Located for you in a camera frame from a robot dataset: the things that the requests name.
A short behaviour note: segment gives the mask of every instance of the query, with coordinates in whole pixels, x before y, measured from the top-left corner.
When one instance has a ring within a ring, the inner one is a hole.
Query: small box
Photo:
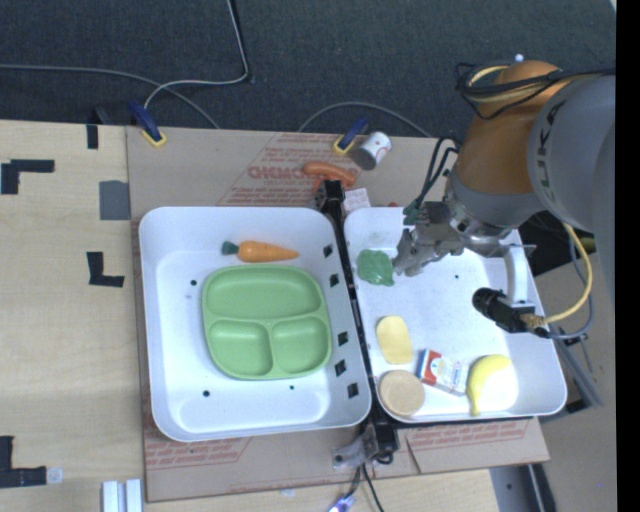
[[[425,349],[420,357],[418,378],[435,388],[456,396],[464,396],[467,389],[469,365]]]

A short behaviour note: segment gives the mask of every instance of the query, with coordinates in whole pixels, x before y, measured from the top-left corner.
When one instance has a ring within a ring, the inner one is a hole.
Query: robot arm
[[[495,72],[492,85],[476,85]],[[615,69],[568,74],[524,61],[473,70],[460,87],[476,116],[462,147],[454,146],[459,156],[443,200],[422,202],[423,194],[405,208],[411,227],[397,247],[396,273],[415,275],[465,248],[508,256],[509,267],[514,260],[502,240],[534,213],[549,210],[594,233],[613,300]],[[517,286],[516,278],[510,282]],[[513,293],[492,297],[492,304],[508,302]],[[477,299],[477,307],[489,304],[486,293]]]

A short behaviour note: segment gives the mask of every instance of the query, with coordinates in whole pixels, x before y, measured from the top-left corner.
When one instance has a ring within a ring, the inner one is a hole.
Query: blue and yellow clamp
[[[340,156],[346,155],[353,147],[356,137],[364,133],[368,127],[369,120],[366,117],[358,119],[344,135],[336,139],[333,143],[333,151]]]
[[[167,142],[166,135],[158,129],[158,125],[146,108],[137,104],[135,101],[130,101],[127,103],[127,110],[135,118],[138,125],[140,125],[142,135],[152,146],[159,148]]]

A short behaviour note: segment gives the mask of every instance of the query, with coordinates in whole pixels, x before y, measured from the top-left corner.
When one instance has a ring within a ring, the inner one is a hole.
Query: green bowl
[[[202,291],[209,353],[238,379],[309,375],[331,356],[322,289],[306,271],[249,264],[213,272]]]

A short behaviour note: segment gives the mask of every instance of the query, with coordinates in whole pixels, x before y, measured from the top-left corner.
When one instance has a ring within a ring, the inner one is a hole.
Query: wooden table
[[[100,508],[101,483],[143,479],[142,418],[127,220],[100,220],[99,183],[127,182],[124,127],[0,121],[0,163],[53,159],[0,195],[0,435],[13,467],[60,467],[61,483],[0,489],[1,511]],[[104,252],[122,288],[89,286],[87,252]],[[323,511],[348,488],[326,485],[145,504],[149,511]],[[385,510],[498,510],[488,470],[375,482]],[[375,511],[362,483],[354,511]]]

